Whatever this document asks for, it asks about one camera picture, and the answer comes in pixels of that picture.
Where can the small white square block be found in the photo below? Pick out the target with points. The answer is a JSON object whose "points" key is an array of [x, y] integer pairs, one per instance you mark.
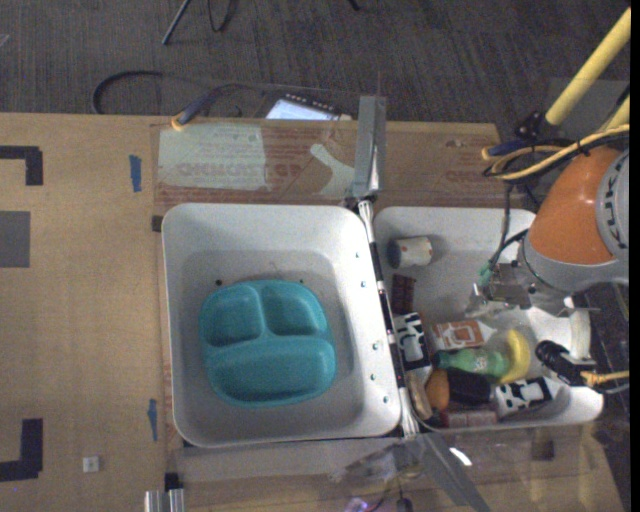
{"points": [[91, 463]]}

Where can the brown cardboard board red print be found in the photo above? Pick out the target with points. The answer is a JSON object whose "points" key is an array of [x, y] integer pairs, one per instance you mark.
{"points": [[425, 165]]}

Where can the black bottle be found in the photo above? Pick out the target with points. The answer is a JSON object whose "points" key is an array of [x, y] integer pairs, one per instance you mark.
{"points": [[467, 387]]}

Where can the orange toy fruit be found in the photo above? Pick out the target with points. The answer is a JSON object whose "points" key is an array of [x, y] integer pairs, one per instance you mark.
{"points": [[438, 390]]}

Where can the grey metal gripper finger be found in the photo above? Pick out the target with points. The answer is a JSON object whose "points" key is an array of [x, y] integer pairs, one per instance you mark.
{"points": [[475, 300], [492, 308]]}

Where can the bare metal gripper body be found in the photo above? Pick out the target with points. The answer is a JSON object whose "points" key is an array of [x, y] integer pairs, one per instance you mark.
{"points": [[510, 287]]}

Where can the white plastic tray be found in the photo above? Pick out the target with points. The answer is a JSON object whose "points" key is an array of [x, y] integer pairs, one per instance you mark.
{"points": [[460, 225], [280, 235]]}

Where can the yellow banana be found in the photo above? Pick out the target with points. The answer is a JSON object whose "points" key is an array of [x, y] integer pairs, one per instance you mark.
{"points": [[520, 355]]}

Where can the green plastic bottle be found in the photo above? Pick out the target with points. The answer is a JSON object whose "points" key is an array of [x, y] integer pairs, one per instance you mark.
{"points": [[465, 361]]}

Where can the brown chocolate bar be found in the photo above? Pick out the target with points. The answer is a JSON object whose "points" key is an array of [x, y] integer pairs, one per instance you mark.
{"points": [[403, 294]]}

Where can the black cylinder on white bracket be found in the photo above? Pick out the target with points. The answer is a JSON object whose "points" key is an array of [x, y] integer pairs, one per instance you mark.
{"points": [[560, 360]]}

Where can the brown rectangular block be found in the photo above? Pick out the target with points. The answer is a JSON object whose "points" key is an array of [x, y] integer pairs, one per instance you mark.
{"points": [[472, 417]]}

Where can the black and white carton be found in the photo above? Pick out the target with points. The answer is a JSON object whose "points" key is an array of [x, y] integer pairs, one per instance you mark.
{"points": [[411, 342], [522, 397]]}

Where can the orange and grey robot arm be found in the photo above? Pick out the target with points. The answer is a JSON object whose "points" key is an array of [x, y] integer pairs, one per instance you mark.
{"points": [[570, 220]]}

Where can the small white can red dots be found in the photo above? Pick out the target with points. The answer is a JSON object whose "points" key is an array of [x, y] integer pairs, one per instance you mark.
{"points": [[412, 251]]}

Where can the orange and white packet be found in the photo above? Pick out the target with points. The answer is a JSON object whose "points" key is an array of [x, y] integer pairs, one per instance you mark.
{"points": [[457, 336]]}

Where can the blue divided plate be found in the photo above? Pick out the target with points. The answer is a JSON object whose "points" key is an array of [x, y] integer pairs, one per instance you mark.
{"points": [[270, 350]]}

